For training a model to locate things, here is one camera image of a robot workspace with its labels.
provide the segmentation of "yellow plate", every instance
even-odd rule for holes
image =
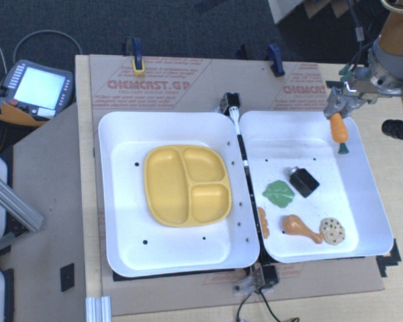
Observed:
[[[207,147],[163,146],[145,159],[144,185],[154,218],[172,227],[216,223],[231,209],[231,189],[221,156]]]

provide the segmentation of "table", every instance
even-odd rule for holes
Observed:
[[[91,113],[91,73],[89,56],[76,57],[77,105],[83,233],[85,249],[85,282],[87,297],[101,297],[101,264],[93,159],[93,116]],[[340,65],[319,64],[324,80],[337,80]],[[403,321],[403,141],[383,135],[380,125],[386,119],[403,119],[401,99],[380,99],[375,105],[354,111],[361,139],[386,208],[402,261],[387,269],[385,290],[361,294],[307,298],[271,303],[281,320],[299,316],[303,321]],[[208,307],[127,315],[114,321],[234,321],[237,306]],[[248,321],[271,321],[264,303],[244,306],[240,314]]]

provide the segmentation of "white tray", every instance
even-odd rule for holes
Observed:
[[[386,217],[357,126],[344,119],[348,154],[338,154],[330,124],[322,112],[250,111],[240,119],[257,205],[266,212],[267,252],[279,262],[301,262],[387,254],[393,245]],[[304,198],[290,183],[293,167],[305,168],[319,183]],[[295,192],[285,208],[263,196],[267,185],[282,180]],[[338,219],[345,240],[332,246],[309,237],[283,233],[282,221],[297,215],[316,233],[326,217]]]
[[[232,191],[224,220],[167,227],[150,214],[144,160],[171,144],[207,146],[221,155]],[[240,150],[231,120],[219,113],[112,112],[99,123],[107,259],[126,277],[244,268],[259,256]]]

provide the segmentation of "screen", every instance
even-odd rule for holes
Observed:
[[[65,80],[65,76],[27,67],[15,99],[22,103],[55,109]]]

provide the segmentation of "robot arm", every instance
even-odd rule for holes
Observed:
[[[403,0],[389,4],[391,13],[368,50],[367,67],[356,66],[343,77],[341,87],[333,87],[324,115],[340,113],[342,118],[365,103],[374,104],[378,97],[403,97]]]

